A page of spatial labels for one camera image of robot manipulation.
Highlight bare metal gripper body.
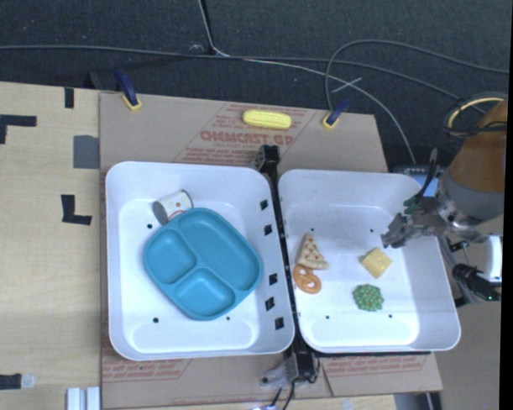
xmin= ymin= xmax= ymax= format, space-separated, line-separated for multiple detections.
xmin=400 ymin=195 xmax=493 ymax=247

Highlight yellow cheese wedge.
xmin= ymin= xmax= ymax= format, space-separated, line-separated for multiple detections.
xmin=359 ymin=245 xmax=395 ymax=281

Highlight toy pizza slice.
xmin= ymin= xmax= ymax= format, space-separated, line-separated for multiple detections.
xmin=296 ymin=232 xmax=331 ymax=271

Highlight white plastic tray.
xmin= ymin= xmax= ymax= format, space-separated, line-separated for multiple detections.
xmin=271 ymin=167 xmax=468 ymax=360
xmin=98 ymin=160 xmax=302 ymax=368

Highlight orange toy pretzel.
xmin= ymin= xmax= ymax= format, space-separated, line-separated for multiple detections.
xmin=291 ymin=263 xmax=324 ymax=296

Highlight thin black rod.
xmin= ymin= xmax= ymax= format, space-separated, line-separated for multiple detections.
xmin=259 ymin=160 xmax=314 ymax=358

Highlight yellow corn cob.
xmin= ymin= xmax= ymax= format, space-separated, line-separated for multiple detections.
xmin=242 ymin=108 xmax=293 ymax=131

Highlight blue divided plate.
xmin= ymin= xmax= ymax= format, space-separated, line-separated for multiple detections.
xmin=141 ymin=204 xmax=266 ymax=324

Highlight white dotted small can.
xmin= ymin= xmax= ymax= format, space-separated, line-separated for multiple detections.
xmin=151 ymin=188 xmax=196 ymax=227

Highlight brown cardboard board red print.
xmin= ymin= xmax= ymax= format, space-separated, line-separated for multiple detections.
xmin=87 ymin=91 xmax=454 ymax=410

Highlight black cylinder on white bracket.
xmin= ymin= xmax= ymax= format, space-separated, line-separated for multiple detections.
xmin=450 ymin=233 xmax=505 ymax=302

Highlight black block with thin wires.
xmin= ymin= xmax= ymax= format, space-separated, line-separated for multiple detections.
xmin=289 ymin=349 xmax=322 ymax=385
xmin=249 ymin=144 xmax=282 ymax=175

